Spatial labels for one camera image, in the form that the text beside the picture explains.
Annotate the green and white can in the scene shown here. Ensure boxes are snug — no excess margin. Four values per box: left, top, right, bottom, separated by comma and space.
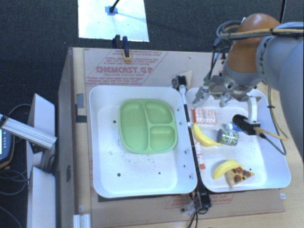
216, 128, 239, 146

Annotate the thin black and white rod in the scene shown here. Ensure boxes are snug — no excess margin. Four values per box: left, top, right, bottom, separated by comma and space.
179, 85, 208, 199

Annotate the green divided plate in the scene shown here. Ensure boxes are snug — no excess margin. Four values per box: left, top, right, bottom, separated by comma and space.
118, 98, 178, 155

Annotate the orange and white carton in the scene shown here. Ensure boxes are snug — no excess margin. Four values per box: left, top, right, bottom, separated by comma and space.
192, 108, 218, 125

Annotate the black cylinder on white bracket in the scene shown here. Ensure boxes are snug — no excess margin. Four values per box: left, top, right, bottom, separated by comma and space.
232, 95, 261, 136

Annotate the blue and white bottle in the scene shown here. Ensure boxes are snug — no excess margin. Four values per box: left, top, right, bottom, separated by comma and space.
225, 123, 242, 132

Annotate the white plastic tray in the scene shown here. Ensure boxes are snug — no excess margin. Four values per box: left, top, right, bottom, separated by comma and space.
89, 85, 199, 199
185, 86, 292, 193

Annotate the brown cardboard board red print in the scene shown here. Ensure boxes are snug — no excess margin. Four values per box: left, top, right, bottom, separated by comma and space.
83, 47, 285, 221

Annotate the black block with thin wires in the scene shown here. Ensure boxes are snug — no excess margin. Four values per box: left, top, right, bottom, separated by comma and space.
194, 190, 212, 211
171, 75, 190, 90

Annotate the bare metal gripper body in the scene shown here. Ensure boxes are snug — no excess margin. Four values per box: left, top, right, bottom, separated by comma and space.
208, 75, 253, 102

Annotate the yellow banana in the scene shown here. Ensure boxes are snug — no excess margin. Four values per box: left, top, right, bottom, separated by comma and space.
212, 159, 244, 181
191, 123, 222, 148

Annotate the orange and white flat packet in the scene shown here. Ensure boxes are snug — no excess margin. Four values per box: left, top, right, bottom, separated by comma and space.
194, 140, 206, 171

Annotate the pizza slice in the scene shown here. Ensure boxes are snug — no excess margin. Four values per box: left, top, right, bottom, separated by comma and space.
225, 166, 256, 188

